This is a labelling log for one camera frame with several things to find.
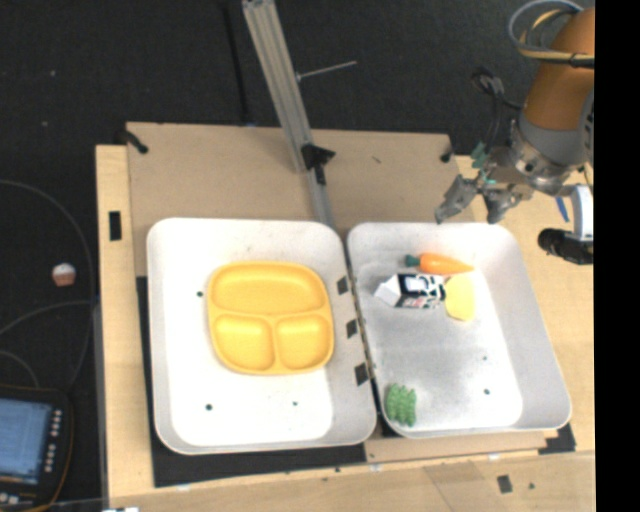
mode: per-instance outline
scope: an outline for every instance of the yellow divided plate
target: yellow divided plate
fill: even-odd
[[[220,267],[207,290],[218,357],[251,374],[320,368],[333,354],[331,304],[322,279],[296,263],[242,261]]]

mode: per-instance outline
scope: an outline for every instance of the tablet screen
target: tablet screen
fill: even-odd
[[[0,398],[0,481],[37,484],[52,406]]]

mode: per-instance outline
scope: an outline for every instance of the metal pole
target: metal pole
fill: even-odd
[[[244,0],[242,6],[271,100],[289,141],[295,168],[308,176],[316,218],[333,228],[334,221],[326,186],[318,182],[314,172],[308,171],[302,154],[303,147],[313,145],[313,137],[275,0]]]

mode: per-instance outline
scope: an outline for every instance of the yellow sponge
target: yellow sponge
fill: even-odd
[[[471,320],[476,314],[473,282],[468,274],[451,277],[445,283],[445,308],[449,316],[458,320]]]

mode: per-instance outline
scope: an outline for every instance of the black cable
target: black cable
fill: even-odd
[[[253,119],[251,118],[249,103],[247,101],[247,92],[244,85],[244,78],[242,76],[242,66],[240,65],[240,57],[238,55],[238,44],[233,33],[233,23],[231,22],[231,13],[229,11],[228,2],[222,5],[221,9],[222,17],[224,19],[224,27],[227,33],[227,40],[229,42],[229,49],[231,50],[231,61],[233,63],[233,70],[236,77],[238,95],[240,96],[240,117],[243,124],[252,124]]]
[[[505,99],[502,81],[483,66],[476,68],[471,74],[471,83],[480,92],[489,95],[492,100],[491,123],[483,140],[485,144],[484,151],[488,154],[496,143],[500,132],[504,107],[507,106],[516,110],[519,110],[521,107]]]
[[[31,377],[31,380],[33,381],[34,387],[36,388],[40,387],[40,381],[36,376],[36,372],[33,371],[33,368],[31,368],[31,366],[29,366],[29,364],[24,359],[6,350],[0,350],[0,356],[8,357],[9,359],[12,359],[16,363],[18,363],[20,366],[22,366],[25,370],[27,370],[27,373],[29,374],[29,376]]]
[[[569,54],[567,52],[557,51],[546,46],[535,45],[529,43],[529,34],[526,34],[524,41],[519,40],[514,34],[516,21],[526,11],[539,6],[551,7],[555,9],[553,11],[547,11],[546,15],[542,15],[538,18],[536,23],[546,23],[548,21],[555,21],[560,14],[574,15],[583,10],[581,6],[571,2],[570,0],[533,0],[522,7],[520,7],[509,19],[507,26],[507,33],[509,39],[515,48],[525,57],[537,59],[540,62],[547,62],[550,64],[562,64],[570,65],[576,68],[589,68],[595,67],[595,56],[587,54]]]
[[[94,269],[93,269],[93,258],[91,257],[91,250],[89,248],[89,244],[87,243],[87,239],[84,236],[84,233],[82,231],[82,229],[80,228],[79,224],[76,222],[76,220],[73,218],[73,216],[67,211],[67,209],[62,206],[62,204],[60,204],[54,197],[52,197],[51,195],[47,194],[46,192],[31,186],[31,185],[27,185],[25,183],[21,183],[18,181],[12,181],[12,180],[5,180],[5,179],[0,179],[0,185],[2,186],[7,186],[7,187],[13,187],[13,188],[18,188],[18,189],[22,189],[25,190],[27,192],[30,192],[36,196],[39,196],[43,199],[45,199],[46,201],[48,201],[49,203],[51,203],[53,206],[55,206],[61,213],[62,215],[67,219],[67,221],[71,224],[71,226],[73,227],[74,231],[76,232],[76,234],[78,235],[78,238],[80,239],[80,243],[82,244],[82,248],[84,251],[84,255],[87,261],[87,267],[88,267],[88,276],[89,276],[89,299],[84,301],[87,305],[90,306],[90,311],[89,311],[89,321],[88,321],[88,325],[87,325],[87,332],[86,332],[86,336],[84,339],[84,343],[80,352],[80,356],[78,358],[78,362],[76,363],[76,366],[73,370],[72,373],[72,378],[69,381],[69,383],[67,384],[67,389],[66,391],[69,391],[73,385],[75,384],[76,379],[78,378],[78,375],[80,374],[80,370],[82,368],[82,364],[84,363],[84,359],[86,357],[87,354],[87,350],[89,347],[89,343],[91,340],[91,330],[93,328],[93,312],[94,312],[94,308],[96,305],[96,281],[95,281],[95,273],[94,273]],[[45,311],[51,310],[51,309],[55,309],[57,307],[63,307],[61,304],[54,304],[52,306],[47,306],[44,308],[41,308],[39,310],[33,311],[31,313],[27,313],[26,315],[23,315],[23,317],[15,320],[14,322],[12,322],[11,324],[9,324],[8,326],[5,326],[2,331],[0,331],[0,334],[6,332],[8,329],[10,329],[11,327],[13,327],[13,325],[16,324],[16,322],[21,322],[22,319],[24,319],[24,317],[32,317],[34,315],[43,313]]]
[[[91,302],[88,300],[74,300],[74,301],[68,301],[68,302],[59,302],[57,304],[51,304],[49,306],[43,306],[41,308],[34,309],[33,311],[30,311],[29,313],[25,313],[24,315],[16,318],[12,322],[9,322],[7,325],[5,325],[2,329],[0,329],[0,336],[3,336],[7,331],[13,329],[16,325],[24,322],[25,320],[29,320],[29,318],[32,318],[34,316],[38,316],[43,313],[47,313],[49,311],[53,311],[59,308],[65,308],[69,306],[84,306],[90,303]]]
[[[549,43],[545,41],[545,36],[549,35],[553,27],[553,23],[563,17],[572,16],[573,13],[566,11],[557,11],[551,12],[546,18],[544,23],[541,23],[537,27],[533,27],[532,30],[527,32],[525,42],[530,46],[535,46],[539,48],[549,48]],[[549,39],[553,41],[555,39],[555,34],[550,34]]]

